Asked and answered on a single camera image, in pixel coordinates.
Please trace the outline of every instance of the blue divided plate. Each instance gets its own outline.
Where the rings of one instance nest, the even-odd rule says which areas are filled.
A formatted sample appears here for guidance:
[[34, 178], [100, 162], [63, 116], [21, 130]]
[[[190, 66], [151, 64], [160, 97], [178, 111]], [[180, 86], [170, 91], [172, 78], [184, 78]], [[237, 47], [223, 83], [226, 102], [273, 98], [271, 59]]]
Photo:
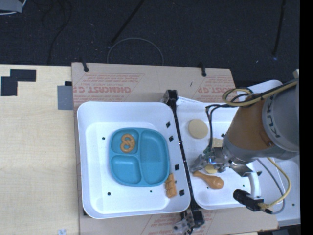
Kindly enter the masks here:
[[[130, 134], [135, 141], [131, 149], [122, 137]], [[121, 147], [130, 150], [125, 153]], [[158, 186], [170, 172], [168, 147], [161, 133], [147, 128], [123, 128], [110, 139], [110, 170], [114, 179], [128, 186]]]

